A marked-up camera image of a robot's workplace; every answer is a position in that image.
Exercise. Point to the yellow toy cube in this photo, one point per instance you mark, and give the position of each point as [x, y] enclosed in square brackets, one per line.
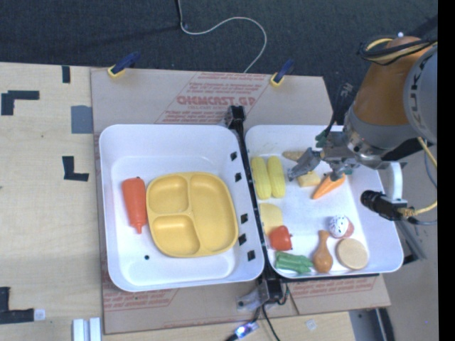
[310, 180]

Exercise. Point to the pale yellow toy croissant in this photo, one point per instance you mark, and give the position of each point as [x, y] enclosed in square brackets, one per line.
[293, 155]

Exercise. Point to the pale yellow cheese slice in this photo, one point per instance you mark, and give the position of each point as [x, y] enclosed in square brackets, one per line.
[271, 215]

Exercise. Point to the red toy pepper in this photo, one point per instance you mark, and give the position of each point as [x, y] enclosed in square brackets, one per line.
[280, 238]

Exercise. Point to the tan round biscuit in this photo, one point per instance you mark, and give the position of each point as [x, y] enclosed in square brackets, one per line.
[352, 254]

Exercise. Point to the green toy beans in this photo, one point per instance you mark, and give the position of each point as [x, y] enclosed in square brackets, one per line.
[291, 262]

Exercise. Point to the black cylinder on white bracket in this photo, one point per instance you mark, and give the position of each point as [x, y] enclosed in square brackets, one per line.
[382, 202]

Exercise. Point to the orange toy bottle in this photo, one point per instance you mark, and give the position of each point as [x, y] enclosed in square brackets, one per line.
[134, 201]

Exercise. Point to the white plastic tray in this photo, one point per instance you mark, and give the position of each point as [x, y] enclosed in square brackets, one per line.
[309, 215]
[170, 144]

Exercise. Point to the brown cardboard board red print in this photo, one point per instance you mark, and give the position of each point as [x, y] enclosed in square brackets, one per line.
[142, 94]

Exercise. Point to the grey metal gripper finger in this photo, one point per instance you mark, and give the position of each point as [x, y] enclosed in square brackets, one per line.
[339, 172]
[306, 162]

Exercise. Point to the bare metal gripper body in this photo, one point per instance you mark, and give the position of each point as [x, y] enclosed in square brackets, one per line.
[341, 147]

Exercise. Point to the thin black rod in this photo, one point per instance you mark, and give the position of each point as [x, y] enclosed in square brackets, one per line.
[253, 197]

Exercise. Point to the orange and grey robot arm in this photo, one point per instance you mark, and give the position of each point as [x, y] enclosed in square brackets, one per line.
[384, 94]

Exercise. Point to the yellow divided plate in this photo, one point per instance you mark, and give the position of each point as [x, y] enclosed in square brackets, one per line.
[209, 204]

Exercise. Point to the brown toy chicken drumstick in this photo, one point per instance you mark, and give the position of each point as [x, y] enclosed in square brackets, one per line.
[322, 256]

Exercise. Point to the yellow corn cob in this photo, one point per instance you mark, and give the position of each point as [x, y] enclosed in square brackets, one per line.
[261, 179]
[276, 176]

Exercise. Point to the orange toy carrot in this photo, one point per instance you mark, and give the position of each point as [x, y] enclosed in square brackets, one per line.
[327, 187]

